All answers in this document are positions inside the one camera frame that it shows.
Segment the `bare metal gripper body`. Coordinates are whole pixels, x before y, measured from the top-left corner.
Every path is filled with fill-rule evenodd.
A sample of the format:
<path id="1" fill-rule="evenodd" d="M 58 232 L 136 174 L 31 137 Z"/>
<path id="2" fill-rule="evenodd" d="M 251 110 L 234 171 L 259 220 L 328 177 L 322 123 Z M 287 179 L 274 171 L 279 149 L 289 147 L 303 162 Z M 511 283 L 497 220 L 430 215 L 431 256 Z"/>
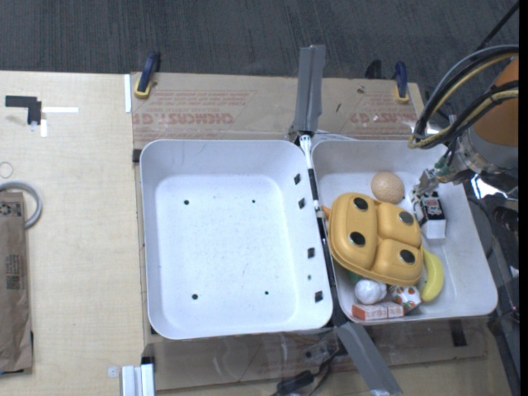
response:
<path id="1" fill-rule="evenodd" d="M 432 172 L 439 182 L 458 184 L 492 169 L 493 165 L 477 153 L 448 149 L 435 162 Z"/>

